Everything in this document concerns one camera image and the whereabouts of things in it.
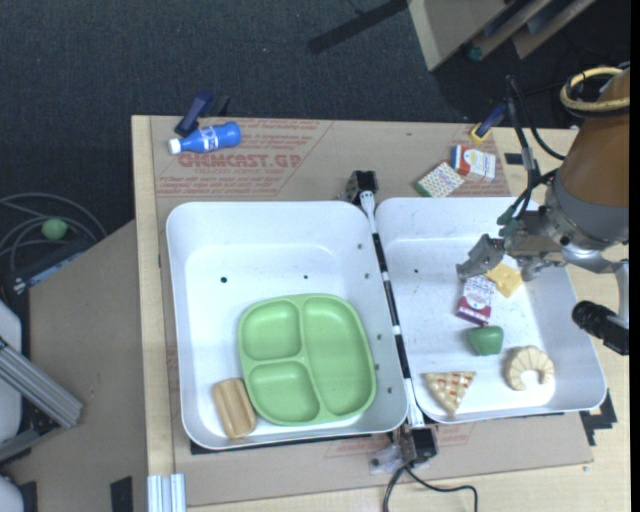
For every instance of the green toy pepper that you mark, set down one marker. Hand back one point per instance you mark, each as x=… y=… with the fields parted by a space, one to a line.
x=486 y=341

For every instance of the green divided plate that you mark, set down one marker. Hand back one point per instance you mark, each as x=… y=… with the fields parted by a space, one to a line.
x=325 y=340

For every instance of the beige toy croissant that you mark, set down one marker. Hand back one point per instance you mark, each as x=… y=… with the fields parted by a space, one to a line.
x=520 y=367

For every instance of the yellow cheese slice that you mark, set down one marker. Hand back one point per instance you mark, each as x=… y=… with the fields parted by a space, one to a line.
x=506 y=281

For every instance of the tan toy bread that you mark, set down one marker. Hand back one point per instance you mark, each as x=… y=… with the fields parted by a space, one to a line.
x=234 y=407

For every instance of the white and orange carton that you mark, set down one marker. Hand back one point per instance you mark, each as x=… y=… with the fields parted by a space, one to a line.
x=475 y=162

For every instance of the green ball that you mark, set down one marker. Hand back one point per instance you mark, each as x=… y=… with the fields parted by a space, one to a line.
x=54 y=228

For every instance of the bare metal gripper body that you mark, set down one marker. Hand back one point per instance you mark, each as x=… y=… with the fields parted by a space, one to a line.
x=537 y=242

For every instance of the white plastic tray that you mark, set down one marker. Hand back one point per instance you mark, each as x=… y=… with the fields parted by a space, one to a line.
x=430 y=310
x=280 y=250

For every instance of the red and white carton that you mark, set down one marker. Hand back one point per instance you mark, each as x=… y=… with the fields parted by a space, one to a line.
x=475 y=302

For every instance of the colourful patterned packet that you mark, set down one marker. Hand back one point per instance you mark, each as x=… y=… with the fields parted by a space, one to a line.
x=440 y=180

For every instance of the blue bottle white cap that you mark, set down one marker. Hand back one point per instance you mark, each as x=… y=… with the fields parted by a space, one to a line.
x=210 y=137

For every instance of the black cylinder on white bracket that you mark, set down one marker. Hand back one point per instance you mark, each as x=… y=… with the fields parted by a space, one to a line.
x=597 y=320

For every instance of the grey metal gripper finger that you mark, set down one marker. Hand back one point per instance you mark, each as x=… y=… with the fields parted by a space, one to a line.
x=540 y=267
x=482 y=255

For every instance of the thin black and white rod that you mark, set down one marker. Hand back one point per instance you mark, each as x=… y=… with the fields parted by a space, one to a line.
x=386 y=280

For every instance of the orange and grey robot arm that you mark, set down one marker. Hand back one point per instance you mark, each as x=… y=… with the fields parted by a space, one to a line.
x=595 y=150

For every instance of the toy pizza slice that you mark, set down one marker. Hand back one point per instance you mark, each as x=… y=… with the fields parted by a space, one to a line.
x=450 y=389

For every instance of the brown cardboard board red print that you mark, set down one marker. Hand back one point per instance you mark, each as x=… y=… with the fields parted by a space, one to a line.
x=300 y=475

